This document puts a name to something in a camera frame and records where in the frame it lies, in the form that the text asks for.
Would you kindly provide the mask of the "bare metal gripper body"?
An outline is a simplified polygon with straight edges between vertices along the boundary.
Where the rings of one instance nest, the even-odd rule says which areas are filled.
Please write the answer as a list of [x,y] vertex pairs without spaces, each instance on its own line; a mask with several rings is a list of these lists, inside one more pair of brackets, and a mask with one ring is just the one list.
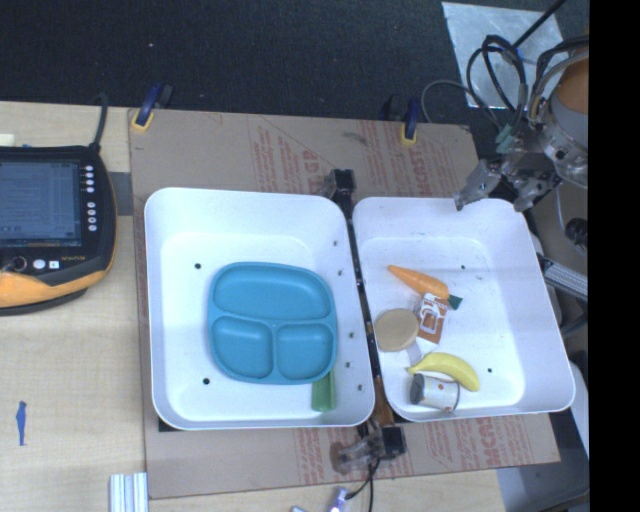
[[555,189],[563,183],[587,189],[588,152],[560,135],[516,139],[505,155],[503,174],[517,189]]

